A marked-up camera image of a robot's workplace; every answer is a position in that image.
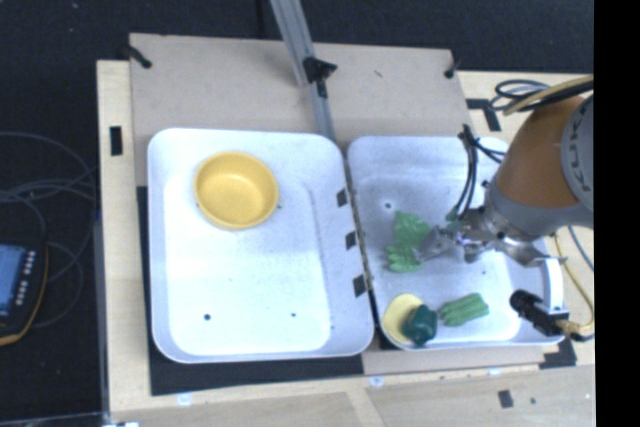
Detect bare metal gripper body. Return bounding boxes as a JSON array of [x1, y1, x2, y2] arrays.
[[456, 207, 532, 257]]

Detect light green toy lettuce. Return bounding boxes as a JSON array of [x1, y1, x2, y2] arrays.
[[383, 210, 432, 274]]

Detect green toy bean pods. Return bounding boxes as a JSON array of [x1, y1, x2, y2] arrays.
[[438, 292, 491, 328]]

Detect white plastic tray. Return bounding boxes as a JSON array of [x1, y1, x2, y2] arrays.
[[146, 127, 376, 365], [345, 134, 569, 352]]

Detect dark green toy pepper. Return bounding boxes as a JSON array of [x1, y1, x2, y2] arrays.
[[402, 304, 439, 347]]

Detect yellow bowl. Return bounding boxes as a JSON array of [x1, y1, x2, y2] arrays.
[[193, 150, 281, 232]]

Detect brown cardboard board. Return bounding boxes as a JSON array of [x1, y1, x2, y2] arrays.
[[128, 33, 547, 375]]

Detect black cylinder on white bracket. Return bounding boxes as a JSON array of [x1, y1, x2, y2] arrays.
[[508, 255, 571, 339]]

